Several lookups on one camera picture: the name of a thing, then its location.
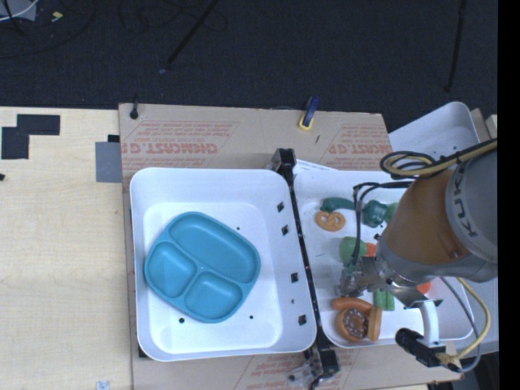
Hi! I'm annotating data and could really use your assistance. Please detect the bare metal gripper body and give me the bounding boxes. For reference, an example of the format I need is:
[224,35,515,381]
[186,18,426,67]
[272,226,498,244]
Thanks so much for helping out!
[356,255,431,306]

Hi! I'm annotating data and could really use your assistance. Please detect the light green toy vegetable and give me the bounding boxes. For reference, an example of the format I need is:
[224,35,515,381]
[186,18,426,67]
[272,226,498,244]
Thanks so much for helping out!
[338,236,368,267]

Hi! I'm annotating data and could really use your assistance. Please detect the green toy beans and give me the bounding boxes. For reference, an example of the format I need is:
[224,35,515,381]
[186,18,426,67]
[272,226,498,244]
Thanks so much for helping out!
[373,288,397,313]

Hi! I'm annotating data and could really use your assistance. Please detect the chocolate glazed toy doughnut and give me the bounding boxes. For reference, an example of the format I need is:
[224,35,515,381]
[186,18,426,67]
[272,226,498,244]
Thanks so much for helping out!
[334,306,371,344]

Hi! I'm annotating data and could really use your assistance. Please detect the white plastic tray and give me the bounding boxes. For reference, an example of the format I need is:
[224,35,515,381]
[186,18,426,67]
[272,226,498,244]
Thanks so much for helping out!
[292,168,477,349]
[129,167,319,362]

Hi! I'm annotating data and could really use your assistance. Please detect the tan toy biscuit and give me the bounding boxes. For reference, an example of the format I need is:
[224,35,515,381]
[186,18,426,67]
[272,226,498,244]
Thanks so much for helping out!
[366,306,384,343]

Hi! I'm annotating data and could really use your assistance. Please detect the orange pretzel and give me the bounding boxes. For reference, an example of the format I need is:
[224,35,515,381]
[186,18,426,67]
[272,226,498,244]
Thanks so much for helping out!
[314,210,347,232]

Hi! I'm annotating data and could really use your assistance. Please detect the thin black and white rod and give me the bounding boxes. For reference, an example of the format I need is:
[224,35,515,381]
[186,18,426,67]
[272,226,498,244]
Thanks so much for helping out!
[283,164,328,353]

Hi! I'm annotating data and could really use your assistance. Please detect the green toy pepper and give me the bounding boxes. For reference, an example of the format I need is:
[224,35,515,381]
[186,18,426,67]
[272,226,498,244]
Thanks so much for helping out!
[362,200,400,228]

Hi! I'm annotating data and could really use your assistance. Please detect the dark green toy vegetable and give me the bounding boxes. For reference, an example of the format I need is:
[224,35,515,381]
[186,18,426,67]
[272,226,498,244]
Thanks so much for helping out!
[319,197,357,215]

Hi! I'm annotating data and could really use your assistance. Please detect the white paper sheet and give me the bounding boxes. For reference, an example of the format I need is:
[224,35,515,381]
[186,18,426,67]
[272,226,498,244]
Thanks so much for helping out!
[293,158,339,175]

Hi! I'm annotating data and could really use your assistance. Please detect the blue divided plate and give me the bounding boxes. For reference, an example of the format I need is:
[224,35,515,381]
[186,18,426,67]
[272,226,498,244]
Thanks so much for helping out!
[143,211,262,324]

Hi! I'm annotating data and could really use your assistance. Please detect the brown cardboard board red print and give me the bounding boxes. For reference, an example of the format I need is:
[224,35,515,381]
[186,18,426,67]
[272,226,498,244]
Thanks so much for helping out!
[117,102,465,390]

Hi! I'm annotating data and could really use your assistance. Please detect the black cylinder on white bracket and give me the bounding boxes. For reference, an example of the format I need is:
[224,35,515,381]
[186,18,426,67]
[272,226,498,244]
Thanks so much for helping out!
[394,298,449,369]

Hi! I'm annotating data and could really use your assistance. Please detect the black block with thin wires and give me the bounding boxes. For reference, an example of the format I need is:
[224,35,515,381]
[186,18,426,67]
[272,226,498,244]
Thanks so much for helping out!
[303,344,341,388]
[268,148,297,173]

